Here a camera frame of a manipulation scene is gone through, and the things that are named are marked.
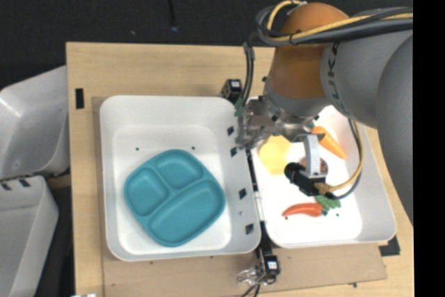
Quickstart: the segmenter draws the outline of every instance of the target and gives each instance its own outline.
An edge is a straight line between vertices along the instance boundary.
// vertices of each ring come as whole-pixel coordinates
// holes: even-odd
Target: wooden board
[[[272,49],[257,49],[252,95],[261,94],[261,78],[267,75]],[[242,294],[235,272],[249,267],[252,255],[205,257],[125,263],[114,258],[101,238],[103,216],[99,213],[98,165],[95,160],[93,97],[112,95],[215,95],[228,78],[245,76],[245,59],[240,47],[188,45],[67,44],[70,99],[70,147],[74,222],[76,292],[98,296],[228,296]],[[76,89],[83,90],[84,107],[76,108]],[[376,134],[370,130],[371,142]],[[277,249],[283,267],[276,284],[262,291],[274,296],[374,296],[376,291],[403,296],[414,291],[412,226],[401,210],[394,187],[381,157],[379,169],[398,222],[403,255],[380,258],[376,244],[336,248]],[[386,280],[387,267],[389,278]],[[348,285],[308,287],[372,281],[360,291]]]

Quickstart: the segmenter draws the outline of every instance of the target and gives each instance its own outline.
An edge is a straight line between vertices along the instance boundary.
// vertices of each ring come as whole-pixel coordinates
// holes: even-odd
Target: yellow cable
[[[284,0],[284,1],[282,1],[281,3],[278,3],[274,8],[273,8],[273,10],[270,12],[270,15],[269,15],[269,20],[267,21],[267,29],[268,30],[272,30],[272,23],[273,23],[273,20],[275,19],[275,16],[277,15],[277,13],[281,10],[281,9],[283,9],[283,7],[285,7],[285,6],[287,6],[287,5],[290,5],[290,4],[295,4],[295,5],[298,5],[298,4],[301,4],[302,3],[302,1],[301,0]]]
[[[332,30],[332,29],[335,29],[335,28],[343,26],[343,25],[353,24],[354,22],[358,22],[359,20],[366,19],[366,18],[371,17],[371,16],[372,15],[363,15],[363,16],[358,16],[358,17],[350,17],[349,19],[341,20],[339,22],[333,22],[333,23],[328,24],[328,25],[319,26],[319,27],[316,27],[315,29],[312,29],[312,30],[303,31],[303,32],[300,32],[300,33],[294,33],[290,37],[290,40],[295,40],[295,39],[298,39],[298,38],[303,38],[305,36],[314,35],[316,33],[322,32],[322,31]],[[413,18],[413,13],[405,13],[405,14],[388,16],[388,17],[382,18],[382,19],[380,19],[378,21],[393,20],[393,19],[411,19],[411,18]],[[286,41],[286,42],[289,41],[289,36],[281,36],[279,38],[272,38],[272,37],[268,36],[268,38],[270,38],[271,40],[274,40],[274,41]]]
[[[349,186],[350,184],[353,184],[355,180],[359,177],[359,174],[362,171],[363,163],[364,163],[364,153],[363,153],[363,141],[362,141],[362,135],[360,134],[359,127],[356,122],[353,122],[355,132],[357,133],[357,141],[359,145],[359,152],[360,152],[360,158],[359,158],[359,164],[357,166],[357,169],[355,170],[354,174],[348,179],[348,181],[337,184],[336,186],[330,186],[326,183],[315,183],[315,187],[318,189],[319,193],[321,195],[325,195],[326,193],[332,193],[334,191],[338,191],[339,189],[345,188]]]
[[[290,4],[298,5],[298,4],[301,4],[301,3],[302,3],[301,0],[284,0],[284,1],[280,2],[280,3],[278,3],[273,8],[273,10],[270,12],[266,28],[268,30],[272,29],[273,20],[275,19],[275,16],[278,14],[278,12],[281,9],[283,9],[283,7],[285,7],[287,5],[290,5]],[[371,16],[373,16],[373,14],[372,15],[362,15],[362,16],[357,16],[357,17],[350,17],[350,18],[345,19],[345,20],[340,20],[338,22],[333,22],[333,23],[328,24],[328,25],[323,25],[323,26],[316,27],[315,29],[312,29],[312,30],[307,30],[307,31],[303,31],[303,32],[300,32],[300,33],[295,33],[295,34],[293,34],[290,37],[290,40],[303,38],[303,37],[308,36],[308,35],[314,35],[316,33],[320,33],[322,31],[332,30],[332,29],[335,29],[335,28],[340,27],[340,26],[353,24],[354,22],[358,22],[358,21],[360,21],[362,19],[366,19],[366,18],[371,17]],[[392,15],[392,16],[388,16],[388,17],[382,18],[380,20],[411,19],[411,18],[413,18],[413,13]],[[279,37],[279,38],[272,38],[272,37],[268,36],[268,38],[270,38],[271,40],[274,40],[274,41],[286,41],[286,42],[289,41],[289,36],[282,36],[282,37]]]

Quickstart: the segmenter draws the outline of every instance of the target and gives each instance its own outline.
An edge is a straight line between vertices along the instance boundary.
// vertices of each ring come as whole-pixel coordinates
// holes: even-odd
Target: cable
[[[353,122],[352,120],[349,120],[349,126],[351,128],[351,131],[353,132],[354,135],[354,139],[355,142],[357,144],[357,147],[359,147],[359,139],[358,139],[358,134],[355,131],[355,128],[353,126]],[[333,193],[326,193],[325,196],[332,199],[332,200],[342,200],[346,197],[348,197],[358,186],[359,182],[360,182],[360,178],[362,177],[362,171],[360,171],[360,174],[357,176],[357,179],[355,180],[354,184],[351,186],[351,188],[349,189],[349,191],[343,193],[342,195],[335,195]]]
[[[241,92],[241,97],[244,99],[244,105],[247,104],[247,100],[250,96],[250,91],[252,90],[253,74],[254,74],[254,62],[255,62],[255,51],[252,46],[252,41],[257,38],[257,33],[251,33],[248,37],[247,42],[244,44],[245,48],[245,59],[247,61],[247,73],[245,77],[244,89]]]
[[[364,163],[364,155],[363,155],[363,141],[362,135],[360,134],[358,124],[353,122],[351,119],[348,119],[351,130],[353,131],[353,135],[356,138],[357,148],[359,151],[359,164],[354,174],[344,183],[337,184],[336,186],[330,186],[326,183],[315,183],[314,186],[318,189],[321,195],[326,195],[327,193],[333,193],[334,191],[338,191],[339,189],[345,188],[350,184],[353,184],[359,179],[359,176],[362,173],[363,163]]]
[[[254,284],[254,285],[252,285],[251,287],[249,287],[249,289],[248,289],[248,290],[247,290],[241,297],[246,297],[246,296],[248,296],[249,293],[252,292],[253,289],[254,289],[255,287],[256,287],[257,289],[255,290],[255,294],[253,295],[253,297],[257,297],[257,296],[258,296],[258,293],[259,293],[259,289],[260,289],[260,287],[261,287],[261,280],[258,280],[256,284]]]
[[[305,2],[299,0],[286,0],[259,11],[255,17],[258,36],[267,45],[283,46],[354,40],[413,27],[412,8],[397,8],[372,15],[350,17],[299,33],[279,33],[272,30],[273,20],[281,9],[286,6],[298,7],[303,3]]]

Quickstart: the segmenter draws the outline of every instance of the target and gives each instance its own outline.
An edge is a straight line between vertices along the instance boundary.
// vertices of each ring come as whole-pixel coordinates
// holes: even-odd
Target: teal plate
[[[225,194],[215,177],[192,154],[168,150],[134,170],[124,185],[130,211],[163,246],[181,246],[221,215]]]

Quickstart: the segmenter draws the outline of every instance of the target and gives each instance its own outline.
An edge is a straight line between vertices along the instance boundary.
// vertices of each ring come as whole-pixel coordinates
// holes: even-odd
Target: wooden table
[[[113,275],[113,266],[119,266],[118,260],[109,256],[103,245],[101,236],[102,218],[99,214],[99,195],[97,187],[97,162],[95,160],[95,130],[93,122],[92,99],[95,97],[110,97],[112,95],[216,95],[228,78],[245,76],[245,58],[242,47],[214,47],[191,45],[130,45],[130,44],[102,44],[102,43],[67,43],[67,68],[70,104],[70,149],[71,149],[71,178],[72,178],[72,210],[74,224],[74,263],[75,287],[78,294],[96,293],[98,296],[144,296],[143,289],[134,288],[143,283],[151,283],[150,296],[168,296],[162,294],[161,284],[169,281],[165,275],[142,272],[137,276],[125,275],[125,268],[120,275]],[[256,49],[256,67],[252,95],[262,92],[261,78],[268,73],[272,49]],[[389,178],[380,151],[378,136],[375,130],[366,130],[373,146],[376,161],[387,190],[389,201],[397,222],[397,238],[401,254],[378,258],[377,244],[364,244],[357,247],[343,247],[337,250],[306,250],[299,254],[299,258],[310,262],[312,268],[323,268],[317,265],[317,257],[321,252],[327,252],[328,259],[339,261],[336,266],[326,269],[329,275],[333,270],[335,279],[314,276],[316,273],[280,275],[282,285],[292,285],[292,280],[298,281],[298,289],[293,291],[273,291],[262,289],[268,296],[413,296],[414,295],[414,239],[413,228],[405,214],[401,202],[396,195],[395,188]],[[184,260],[180,266],[209,264],[207,260]],[[221,279],[214,281],[214,273],[223,274],[232,266],[233,258],[215,258],[212,262],[215,268],[208,268],[206,278],[202,279],[202,286],[218,286]],[[375,268],[365,269],[370,261]],[[168,271],[172,262],[155,264],[160,270]],[[188,271],[190,296],[196,288],[193,279],[197,278],[192,271]],[[359,282],[356,287],[349,282]],[[209,295],[227,294],[233,287],[226,285],[231,282],[221,282],[219,290],[213,290]],[[179,283],[177,295],[185,296],[181,290],[186,285]],[[242,294],[246,287],[237,287],[233,294]]]

